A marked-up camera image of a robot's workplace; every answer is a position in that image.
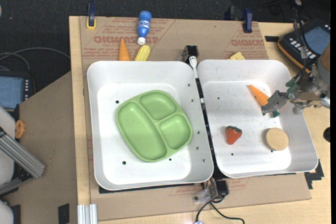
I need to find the red strawberry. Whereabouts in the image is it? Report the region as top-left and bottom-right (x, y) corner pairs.
(224, 125), (243, 146)

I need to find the green divided plate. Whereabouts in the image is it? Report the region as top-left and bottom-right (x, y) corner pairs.
(115, 89), (194, 163)

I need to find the brown cardboard board, red print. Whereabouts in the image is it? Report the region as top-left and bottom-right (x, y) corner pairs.
(78, 16), (320, 221)

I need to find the yellow corn cob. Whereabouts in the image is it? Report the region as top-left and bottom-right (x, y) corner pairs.
(133, 44), (152, 62)

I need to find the tan round biscuit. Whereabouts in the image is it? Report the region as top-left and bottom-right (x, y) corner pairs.
(263, 127), (290, 152)

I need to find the white plastic tray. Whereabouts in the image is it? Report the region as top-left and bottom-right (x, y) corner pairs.
(196, 59), (319, 179)
(86, 60), (215, 191)

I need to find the thin black and white rod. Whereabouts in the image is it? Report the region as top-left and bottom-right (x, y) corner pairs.
(188, 56), (219, 182)

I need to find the yellow cheese wedge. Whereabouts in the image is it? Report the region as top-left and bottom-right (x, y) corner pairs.
(229, 51), (246, 61)

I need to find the orange carrot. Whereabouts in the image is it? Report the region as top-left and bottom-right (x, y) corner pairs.
(248, 84), (270, 106)
(118, 38), (131, 62)

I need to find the orange pretzel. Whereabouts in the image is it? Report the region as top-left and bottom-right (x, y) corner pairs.
(15, 120), (27, 140)

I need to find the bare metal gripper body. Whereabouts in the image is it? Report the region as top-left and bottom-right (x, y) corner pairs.
(285, 83), (331, 114)

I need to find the blue bottle with white cap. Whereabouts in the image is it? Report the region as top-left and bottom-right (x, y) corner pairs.
(136, 10), (153, 46)

